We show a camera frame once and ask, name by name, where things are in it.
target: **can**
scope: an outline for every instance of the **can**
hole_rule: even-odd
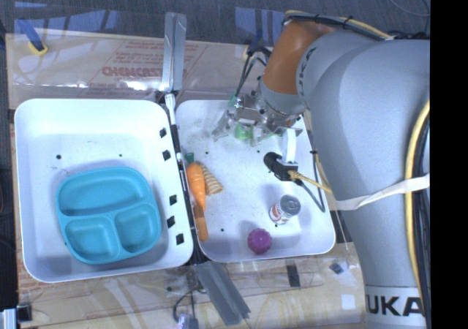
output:
[[[301,203],[297,197],[286,194],[278,203],[270,207],[270,219],[277,224],[285,224],[289,219],[299,213]]]

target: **white strap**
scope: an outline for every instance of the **white strap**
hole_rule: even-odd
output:
[[[407,192],[415,192],[417,190],[427,189],[431,185],[430,173],[423,177],[410,178],[402,182],[398,182],[372,195],[364,195],[346,200],[335,200],[337,209],[341,211],[352,211],[362,207],[363,205],[375,202],[384,197],[389,197],[394,194],[406,194]]]

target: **orange toy carrot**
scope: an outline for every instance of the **orange toy carrot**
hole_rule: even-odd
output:
[[[205,211],[206,191],[202,167],[194,161],[194,154],[192,152],[186,154],[185,158],[189,163],[189,166],[186,168],[186,174],[187,180],[189,181],[190,191],[192,191],[197,204]]]

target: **purple ball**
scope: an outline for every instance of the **purple ball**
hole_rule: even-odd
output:
[[[265,229],[252,230],[247,238],[247,245],[255,254],[263,254],[271,247],[271,235]]]

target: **blue plate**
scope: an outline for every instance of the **blue plate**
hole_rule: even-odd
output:
[[[70,252],[87,264],[104,264],[152,249],[161,217],[146,179],[128,167],[81,172],[63,180],[56,212]]]

